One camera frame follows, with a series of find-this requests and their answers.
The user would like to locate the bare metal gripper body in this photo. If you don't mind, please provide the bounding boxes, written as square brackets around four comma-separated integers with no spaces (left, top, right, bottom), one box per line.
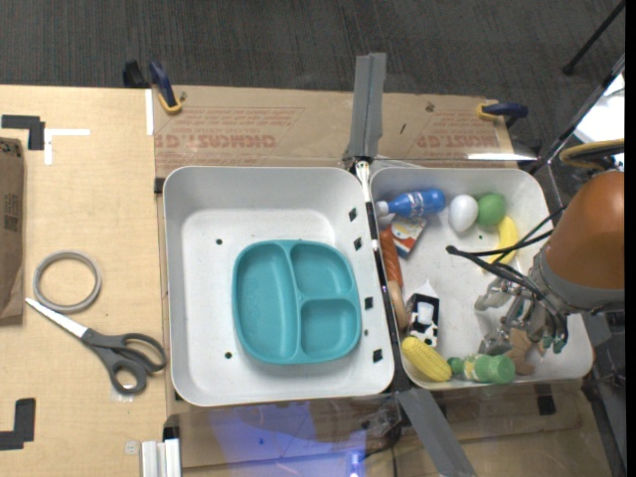
[498,276,552,345]

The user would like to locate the green toy bottle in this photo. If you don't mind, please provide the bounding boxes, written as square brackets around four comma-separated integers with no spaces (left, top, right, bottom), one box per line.
[446,353,517,385]

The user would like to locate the brown toy biscuit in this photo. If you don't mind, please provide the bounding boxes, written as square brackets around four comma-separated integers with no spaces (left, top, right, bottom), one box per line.
[506,328,544,376]

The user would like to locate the white plastic tray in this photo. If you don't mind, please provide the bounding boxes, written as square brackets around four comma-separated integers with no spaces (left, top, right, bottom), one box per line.
[368,166,595,392]
[162,165,397,407]

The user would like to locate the black and white milk carton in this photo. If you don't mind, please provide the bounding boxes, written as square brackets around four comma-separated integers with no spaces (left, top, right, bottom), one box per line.
[405,279,441,348]

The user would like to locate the yellow banana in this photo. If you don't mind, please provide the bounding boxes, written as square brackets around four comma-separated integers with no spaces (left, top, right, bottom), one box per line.
[484,215,521,267]

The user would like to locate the yellow corn cob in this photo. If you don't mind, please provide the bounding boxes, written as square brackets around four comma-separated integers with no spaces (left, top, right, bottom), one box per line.
[400,335,453,383]

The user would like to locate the green toy lime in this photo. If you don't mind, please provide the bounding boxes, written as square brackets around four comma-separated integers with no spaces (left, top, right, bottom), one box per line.
[475,192,508,228]

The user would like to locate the white toy egg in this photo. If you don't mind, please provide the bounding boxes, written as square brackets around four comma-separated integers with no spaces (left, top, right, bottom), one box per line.
[448,194,480,234]

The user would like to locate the beige doughnut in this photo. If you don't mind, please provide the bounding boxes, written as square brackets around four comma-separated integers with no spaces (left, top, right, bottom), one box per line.
[387,279,410,330]

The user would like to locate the red white blue packet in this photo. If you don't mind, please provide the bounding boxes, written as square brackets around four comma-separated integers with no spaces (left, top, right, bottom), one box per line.
[390,214,428,260]

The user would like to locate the orange sausage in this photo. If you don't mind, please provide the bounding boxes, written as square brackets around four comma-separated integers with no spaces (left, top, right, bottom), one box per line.
[379,226,404,287]

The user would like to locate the blue toy bottle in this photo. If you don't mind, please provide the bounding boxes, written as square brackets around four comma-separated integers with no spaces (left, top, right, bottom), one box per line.
[375,188,447,218]

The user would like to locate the teal divided plate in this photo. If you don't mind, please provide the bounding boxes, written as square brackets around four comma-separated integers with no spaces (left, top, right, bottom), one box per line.
[232,238,363,366]

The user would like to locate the brown cardboard board red print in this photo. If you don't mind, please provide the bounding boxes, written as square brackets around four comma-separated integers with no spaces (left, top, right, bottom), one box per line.
[151,84,600,470]

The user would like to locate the grey tape roll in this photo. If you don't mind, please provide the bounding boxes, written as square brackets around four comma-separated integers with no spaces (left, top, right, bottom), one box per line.
[32,249,102,315]

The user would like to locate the brown paper bag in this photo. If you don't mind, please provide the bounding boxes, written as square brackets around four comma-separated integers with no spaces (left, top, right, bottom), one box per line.
[0,136,26,325]

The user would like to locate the grey handled scissors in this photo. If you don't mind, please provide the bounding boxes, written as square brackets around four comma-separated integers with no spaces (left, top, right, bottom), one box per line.
[24,296,168,396]

